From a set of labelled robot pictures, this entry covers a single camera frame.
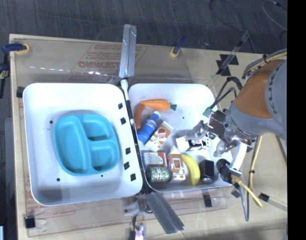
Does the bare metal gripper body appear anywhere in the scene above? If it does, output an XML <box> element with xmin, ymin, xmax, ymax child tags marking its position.
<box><xmin>207</xmin><ymin>109</ymin><xmax>254</xmax><ymax>150</ymax></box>

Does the white carton with cow print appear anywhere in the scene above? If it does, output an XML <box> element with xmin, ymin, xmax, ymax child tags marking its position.
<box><xmin>175</xmin><ymin>133</ymin><xmax>211</xmax><ymax>153</ymax></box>

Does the black can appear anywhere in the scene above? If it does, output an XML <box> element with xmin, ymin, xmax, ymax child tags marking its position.
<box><xmin>198</xmin><ymin>159</ymin><xmax>215</xmax><ymax>185</ymax></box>

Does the white plastic tray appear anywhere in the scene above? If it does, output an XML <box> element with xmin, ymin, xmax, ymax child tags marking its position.
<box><xmin>127</xmin><ymin>83</ymin><xmax>235</xmax><ymax>193</ymax></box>
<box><xmin>22</xmin><ymin>82</ymin><xmax>144</xmax><ymax>207</ymax></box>

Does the yellow banana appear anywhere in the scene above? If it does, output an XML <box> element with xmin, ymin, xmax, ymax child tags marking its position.
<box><xmin>181</xmin><ymin>153</ymin><xmax>201</xmax><ymax>187</ymax></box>

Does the white and orange carton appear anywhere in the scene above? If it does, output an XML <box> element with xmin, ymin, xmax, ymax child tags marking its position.
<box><xmin>144</xmin><ymin>120</ymin><xmax>174</xmax><ymax>153</ymax></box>

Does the brown and white carton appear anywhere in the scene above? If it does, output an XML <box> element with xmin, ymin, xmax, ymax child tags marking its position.
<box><xmin>166</xmin><ymin>146</ymin><xmax>187</xmax><ymax>182</ymax></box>

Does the blue bottle with white cap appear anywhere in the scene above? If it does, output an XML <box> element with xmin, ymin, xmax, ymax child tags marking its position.
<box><xmin>137</xmin><ymin>110</ymin><xmax>162</xmax><ymax>144</ymax></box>

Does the orange carrot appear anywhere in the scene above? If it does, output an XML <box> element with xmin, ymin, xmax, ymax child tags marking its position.
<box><xmin>139</xmin><ymin>99</ymin><xmax>178</xmax><ymax>112</ymax></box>

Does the orange and white small box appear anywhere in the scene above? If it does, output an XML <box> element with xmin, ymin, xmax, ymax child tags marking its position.
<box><xmin>141</xmin><ymin>151</ymin><xmax>168</xmax><ymax>170</ymax></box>

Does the green can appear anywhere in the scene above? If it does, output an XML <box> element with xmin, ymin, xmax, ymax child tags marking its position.
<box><xmin>145</xmin><ymin>165</ymin><xmax>171</xmax><ymax>184</ymax></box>

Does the orange-brown sausage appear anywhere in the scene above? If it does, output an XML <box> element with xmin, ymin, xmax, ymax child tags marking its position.
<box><xmin>133</xmin><ymin>103</ymin><xmax>146</xmax><ymax>131</ymax></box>

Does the brown cardboard board, red print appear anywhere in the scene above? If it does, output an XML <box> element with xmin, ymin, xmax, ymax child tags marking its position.
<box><xmin>14</xmin><ymin>37</ymin><xmax>230</xmax><ymax>237</ymax></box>

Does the blue divided plate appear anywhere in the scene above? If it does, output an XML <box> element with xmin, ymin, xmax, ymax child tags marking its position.
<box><xmin>53</xmin><ymin>113</ymin><xmax>120</xmax><ymax>177</ymax></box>

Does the black cylinder on white bracket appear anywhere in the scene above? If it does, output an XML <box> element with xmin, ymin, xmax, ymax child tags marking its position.
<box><xmin>216</xmin><ymin>141</ymin><xmax>248</xmax><ymax>185</ymax></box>

